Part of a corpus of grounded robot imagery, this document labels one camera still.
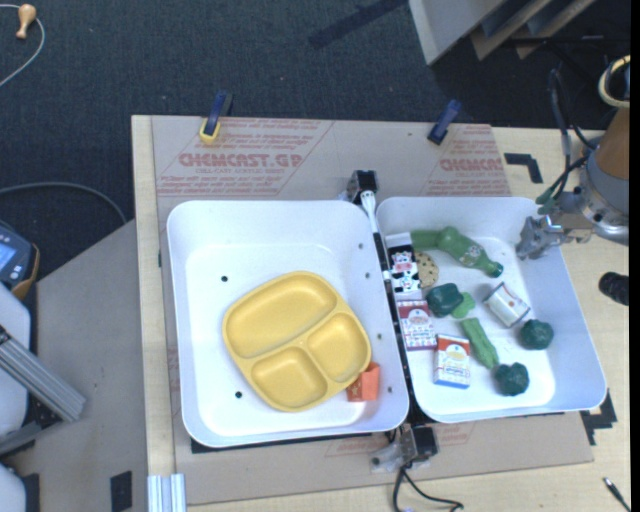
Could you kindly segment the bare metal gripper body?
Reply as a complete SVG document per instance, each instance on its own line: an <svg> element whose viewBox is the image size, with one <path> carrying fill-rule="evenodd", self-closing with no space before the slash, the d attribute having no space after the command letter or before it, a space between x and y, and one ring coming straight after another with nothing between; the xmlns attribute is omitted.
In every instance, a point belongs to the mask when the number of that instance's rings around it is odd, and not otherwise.
<svg viewBox="0 0 640 512"><path fill-rule="evenodd" d="M629 245L628 191L599 191L578 185L572 192L563 192L551 215L569 237L586 241L592 234L619 245Z"/></svg>

